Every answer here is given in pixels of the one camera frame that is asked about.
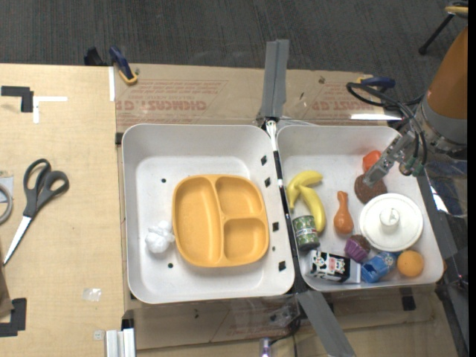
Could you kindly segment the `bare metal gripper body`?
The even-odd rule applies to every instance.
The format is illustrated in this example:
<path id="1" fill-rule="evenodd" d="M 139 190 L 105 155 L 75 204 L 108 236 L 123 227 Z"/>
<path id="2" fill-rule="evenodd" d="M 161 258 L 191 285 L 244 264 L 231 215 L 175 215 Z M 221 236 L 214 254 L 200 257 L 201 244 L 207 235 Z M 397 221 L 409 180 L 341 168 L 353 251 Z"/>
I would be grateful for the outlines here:
<path id="1" fill-rule="evenodd" d="M 392 167 L 396 162 L 403 162 L 415 140 L 414 132 L 406 132 L 403 135 L 396 136 L 382 153 L 383 165 Z"/>

